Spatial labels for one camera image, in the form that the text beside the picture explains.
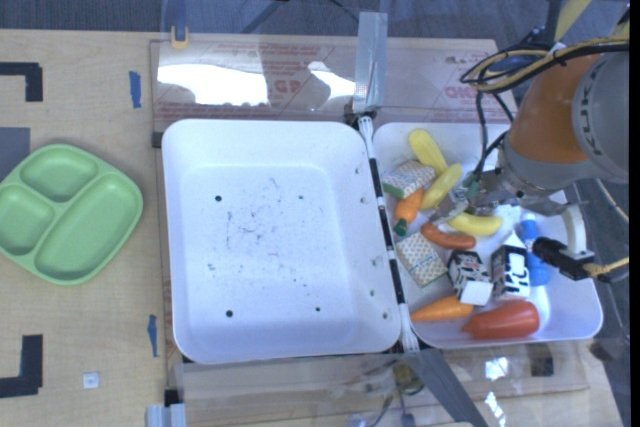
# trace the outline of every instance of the blue tape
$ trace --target blue tape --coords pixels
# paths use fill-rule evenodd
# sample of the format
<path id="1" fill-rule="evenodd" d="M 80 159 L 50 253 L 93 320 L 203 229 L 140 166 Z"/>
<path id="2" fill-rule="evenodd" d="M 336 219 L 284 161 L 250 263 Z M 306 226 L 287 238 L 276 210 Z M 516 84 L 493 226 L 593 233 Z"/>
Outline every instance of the blue tape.
<path id="1" fill-rule="evenodd" d="M 149 315 L 149 323 L 147 324 L 147 333 L 149 333 L 149 341 L 151 342 L 151 350 L 153 351 L 153 357 L 158 357 L 158 329 L 156 327 L 156 316 Z"/>
<path id="2" fill-rule="evenodd" d="M 142 104 L 140 103 L 142 89 L 140 87 L 140 75 L 135 71 L 129 72 L 129 89 L 131 91 L 131 101 L 133 102 L 133 108 L 139 109 L 140 107 L 142 107 Z"/>

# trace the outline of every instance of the box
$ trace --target box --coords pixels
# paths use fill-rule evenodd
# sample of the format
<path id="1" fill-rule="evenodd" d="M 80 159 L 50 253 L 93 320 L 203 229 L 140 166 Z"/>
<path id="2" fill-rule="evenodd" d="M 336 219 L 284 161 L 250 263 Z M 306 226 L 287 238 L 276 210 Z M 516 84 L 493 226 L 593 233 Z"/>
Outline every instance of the box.
<path id="1" fill-rule="evenodd" d="M 419 287 L 447 273 L 435 247 L 419 231 L 397 242 L 396 253 Z"/>
<path id="2" fill-rule="evenodd" d="M 489 302 L 493 282 L 478 253 L 453 251 L 447 271 L 461 303 L 485 306 Z"/>
<path id="3" fill-rule="evenodd" d="M 531 293 L 527 250 L 503 245 L 491 255 L 493 297 L 497 301 L 527 299 Z"/>
<path id="4" fill-rule="evenodd" d="M 382 190 L 397 198 L 406 198 L 431 182 L 435 176 L 432 167 L 408 160 L 382 177 Z"/>

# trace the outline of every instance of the green plate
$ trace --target green plate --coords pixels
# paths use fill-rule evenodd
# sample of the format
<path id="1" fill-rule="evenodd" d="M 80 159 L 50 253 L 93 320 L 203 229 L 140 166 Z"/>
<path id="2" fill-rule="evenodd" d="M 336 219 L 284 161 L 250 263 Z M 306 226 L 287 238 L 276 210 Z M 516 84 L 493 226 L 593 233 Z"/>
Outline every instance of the green plate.
<path id="1" fill-rule="evenodd" d="M 75 146 L 44 146 L 0 182 L 0 253 L 52 283 L 83 283 L 120 250 L 142 205 L 112 165 Z"/>

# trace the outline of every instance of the toy banana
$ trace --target toy banana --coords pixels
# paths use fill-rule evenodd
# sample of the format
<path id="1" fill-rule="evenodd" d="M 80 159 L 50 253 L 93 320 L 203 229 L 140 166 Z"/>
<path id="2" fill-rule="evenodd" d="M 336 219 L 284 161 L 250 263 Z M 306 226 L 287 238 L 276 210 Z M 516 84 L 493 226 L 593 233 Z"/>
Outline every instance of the toy banana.
<path id="1" fill-rule="evenodd" d="M 448 221 L 454 230 L 468 235 L 493 235 L 502 226 L 502 217 L 497 215 L 480 216 L 462 212 Z"/>
<path id="2" fill-rule="evenodd" d="M 421 164 L 431 166 L 435 170 L 436 176 L 440 176 L 447 169 L 447 162 L 438 144 L 425 130 L 413 130 L 409 134 L 409 146 Z"/>
<path id="3" fill-rule="evenodd" d="M 462 166 L 455 163 L 446 168 L 438 178 L 436 178 L 422 196 L 420 208 L 422 210 L 435 208 L 442 201 L 447 193 L 453 189 L 462 176 Z"/>

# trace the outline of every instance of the toy carrot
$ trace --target toy carrot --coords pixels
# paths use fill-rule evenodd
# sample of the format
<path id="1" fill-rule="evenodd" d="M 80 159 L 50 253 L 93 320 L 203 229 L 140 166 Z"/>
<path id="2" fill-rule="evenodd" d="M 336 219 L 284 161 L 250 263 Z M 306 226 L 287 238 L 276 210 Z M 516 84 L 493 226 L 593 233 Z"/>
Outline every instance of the toy carrot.
<path id="1" fill-rule="evenodd" d="M 423 306 L 411 314 L 411 320 L 429 322 L 466 317 L 473 312 L 472 304 L 461 303 L 454 295 L 449 295 Z"/>
<path id="2" fill-rule="evenodd" d="M 396 203 L 396 225 L 393 227 L 393 231 L 398 235 L 406 235 L 407 225 L 418 215 L 423 194 L 424 189 L 420 187 L 417 191 L 412 192 L 404 199 L 399 199 Z"/>

